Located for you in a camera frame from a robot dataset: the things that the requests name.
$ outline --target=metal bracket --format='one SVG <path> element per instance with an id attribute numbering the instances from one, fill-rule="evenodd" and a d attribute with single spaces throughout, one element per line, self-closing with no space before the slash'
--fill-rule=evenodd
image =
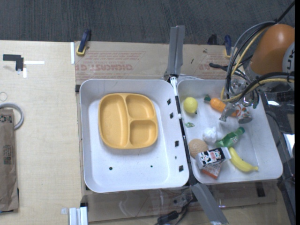
<path id="1" fill-rule="evenodd" d="M 191 189 L 212 225 L 228 224 L 226 217 L 205 184 L 197 183 L 191 186 Z"/>
<path id="2" fill-rule="evenodd" d="M 227 118 L 233 113 L 235 112 L 236 108 L 235 108 L 235 104 L 231 104 L 231 103 L 227 103 L 222 114 L 221 117 L 219 118 L 219 120 L 226 122 Z"/>
<path id="3" fill-rule="evenodd" d="M 184 36 L 184 25 L 171 27 L 168 67 L 164 75 L 166 81 L 171 76 L 178 77 L 180 75 L 181 66 L 183 64 L 182 49 Z"/>
<path id="4" fill-rule="evenodd" d="M 70 208 L 68 225 L 88 225 L 88 207 Z"/>

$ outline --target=green object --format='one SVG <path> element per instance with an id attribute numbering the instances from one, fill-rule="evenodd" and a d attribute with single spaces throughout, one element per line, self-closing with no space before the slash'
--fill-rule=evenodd
<path id="1" fill-rule="evenodd" d="M 192 128 L 194 127 L 195 125 L 191 122 L 188 122 L 188 123 L 185 123 L 184 125 L 186 125 L 187 128 Z"/>
<path id="2" fill-rule="evenodd" d="M 204 101 L 206 101 L 206 102 L 210 102 L 211 101 L 211 98 L 210 98 L 210 96 L 208 94 L 205 95 Z"/>
<path id="3" fill-rule="evenodd" d="M 243 127 L 239 127 L 236 131 L 231 132 L 231 133 L 227 134 L 225 137 L 223 137 L 221 140 L 216 141 L 215 145 L 217 146 L 217 148 L 220 148 L 220 147 L 230 148 L 238 142 L 240 136 L 244 132 L 245 132 L 245 129 Z"/>

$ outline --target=banana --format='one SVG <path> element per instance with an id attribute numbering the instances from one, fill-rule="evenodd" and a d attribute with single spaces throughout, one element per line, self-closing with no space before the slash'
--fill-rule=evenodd
<path id="1" fill-rule="evenodd" d="M 237 167 L 241 171 L 243 171 L 243 172 L 249 172 L 249 171 L 252 171 L 252 170 L 258 171 L 258 166 L 252 166 L 251 164 L 243 161 L 239 157 L 239 155 L 237 154 L 236 150 L 233 147 L 229 148 L 229 153 L 231 155 L 230 161 L 232 162 L 232 164 L 235 167 Z"/>

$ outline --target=yellow cable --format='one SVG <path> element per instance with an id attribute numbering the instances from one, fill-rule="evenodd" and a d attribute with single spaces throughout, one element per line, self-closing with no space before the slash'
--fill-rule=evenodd
<path id="1" fill-rule="evenodd" d="M 255 37 L 249 42 L 249 44 L 247 45 L 247 47 L 245 48 L 244 52 L 242 53 L 242 55 L 240 56 L 238 62 L 236 63 L 236 65 L 234 66 L 232 72 L 231 72 L 231 77 L 233 76 L 234 72 L 236 71 L 236 69 L 239 67 L 240 62 L 242 61 L 243 57 L 245 56 L 246 52 L 248 51 L 248 49 L 250 48 L 250 46 L 255 42 L 255 40 L 259 37 L 259 35 L 261 35 L 261 33 L 263 33 L 263 31 L 265 31 L 267 28 L 269 28 L 270 26 L 261 29 L 256 35 Z M 226 101 L 224 100 L 224 91 L 225 91 L 225 86 L 222 88 L 221 91 L 221 96 L 220 99 L 221 101 Z"/>
<path id="2" fill-rule="evenodd" d="M 291 83 L 294 83 L 295 80 L 294 79 L 290 79 L 289 80 Z M 265 79 L 265 80 L 262 80 L 260 81 L 259 83 L 255 84 L 246 94 L 252 92 L 254 89 L 256 89 L 257 87 L 261 86 L 262 84 L 265 84 L 265 83 L 270 83 L 270 82 L 281 82 L 281 83 L 286 83 L 287 82 L 287 79 L 286 78 L 271 78 L 271 79 Z M 229 99 L 226 99 L 226 100 L 222 100 L 223 102 L 233 102 L 235 101 L 236 99 L 241 99 L 240 97 L 241 93 L 234 96 L 234 97 L 231 97 Z"/>
<path id="3" fill-rule="evenodd" d="M 244 52 L 242 53 L 242 55 L 240 56 L 238 62 L 236 63 L 236 65 L 234 66 L 232 72 L 231 72 L 231 77 L 233 76 L 235 70 L 239 67 L 239 64 L 240 64 L 240 61 L 242 61 L 243 57 L 245 56 L 246 52 L 248 51 L 248 49 L 250 48 L 250 46 L 255 42 L 255 40 L 259 37 L 259 35 L 261 35 L 261 33 L 263 31 L 265 31 L 267 28 L 269 27 L 266 27 L 264 29 L 261 29 L 256 35 L 255 37 L 249 42 L 249 44 L 247 45 L 247 47 L 245 48 Z"/>

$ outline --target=green bottle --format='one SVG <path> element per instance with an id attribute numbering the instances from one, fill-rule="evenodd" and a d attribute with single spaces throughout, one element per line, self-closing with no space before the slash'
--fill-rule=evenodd
<path id="1" fill-rule="evenodd" d="M 245 129 L 243 127 L 239 127 L 236 131 L 231 132 L 231 133 L 227 134 L 225 137 L 223 137 L 221 140 L 216 141 L 215 145 L 217 146 L 217 148 L 220 148 L 220 147 L 230 148 L 238 142 L 240 136 L 244 132 L 245 132 Z"/>

